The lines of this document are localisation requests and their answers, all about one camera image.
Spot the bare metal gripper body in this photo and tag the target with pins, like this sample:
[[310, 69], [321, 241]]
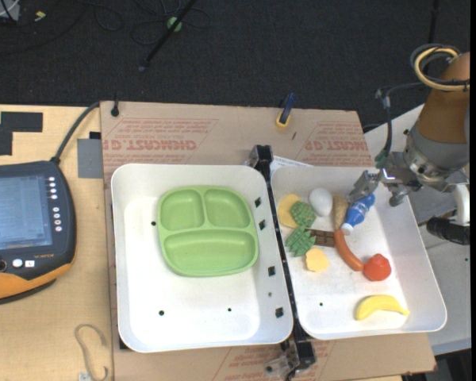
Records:
[[414, 171]]

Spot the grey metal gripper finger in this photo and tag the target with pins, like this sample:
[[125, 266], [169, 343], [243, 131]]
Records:
[[398, 196], [363, 187]]

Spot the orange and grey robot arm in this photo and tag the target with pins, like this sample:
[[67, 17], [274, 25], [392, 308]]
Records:
[[444, 109]]

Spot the blue and white bottle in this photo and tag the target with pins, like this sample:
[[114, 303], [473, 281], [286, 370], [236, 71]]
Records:
[[357, 212]]

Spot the beige ice cream cone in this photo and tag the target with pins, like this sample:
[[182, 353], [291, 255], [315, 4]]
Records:
[[340, 210]]

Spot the white egg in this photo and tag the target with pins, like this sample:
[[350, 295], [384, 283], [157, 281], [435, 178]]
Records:
[[321, 201]]

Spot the brown chocolate bar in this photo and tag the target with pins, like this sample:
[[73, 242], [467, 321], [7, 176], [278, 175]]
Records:
[[325, 238]]

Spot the green waffle-textured toy piece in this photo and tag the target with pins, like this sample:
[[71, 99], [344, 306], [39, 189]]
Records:
[[303, 214]]

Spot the orange sausage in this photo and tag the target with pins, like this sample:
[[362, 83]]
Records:
[[348, 252]]

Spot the white printed paper sheet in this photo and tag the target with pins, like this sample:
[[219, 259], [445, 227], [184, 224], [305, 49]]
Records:
[[291, 162]]

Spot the yellow round biscuit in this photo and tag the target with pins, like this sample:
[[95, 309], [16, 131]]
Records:
[[285, 212]]

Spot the green ridged leaf toy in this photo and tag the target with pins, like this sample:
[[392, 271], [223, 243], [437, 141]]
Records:
[[299, 242]]

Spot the yellow wavy crisp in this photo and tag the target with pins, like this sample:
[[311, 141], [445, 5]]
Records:
[[316, 260]]

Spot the thin black rod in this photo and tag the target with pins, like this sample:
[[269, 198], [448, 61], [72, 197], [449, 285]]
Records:
[[282, 252]]

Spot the yellow banana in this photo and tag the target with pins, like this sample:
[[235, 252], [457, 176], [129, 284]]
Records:
[[377, 306]]

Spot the white plastic tray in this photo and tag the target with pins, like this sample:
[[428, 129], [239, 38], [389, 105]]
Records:
[[198, 316], [341, 312]]

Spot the brown cardboard board, red print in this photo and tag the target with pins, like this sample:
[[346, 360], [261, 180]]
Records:
[[206, 137]]

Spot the green divided plate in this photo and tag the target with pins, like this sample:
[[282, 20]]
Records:
[[206, 248]]

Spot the black cylinder on white bracket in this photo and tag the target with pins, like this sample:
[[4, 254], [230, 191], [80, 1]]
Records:
[[450, 228]]

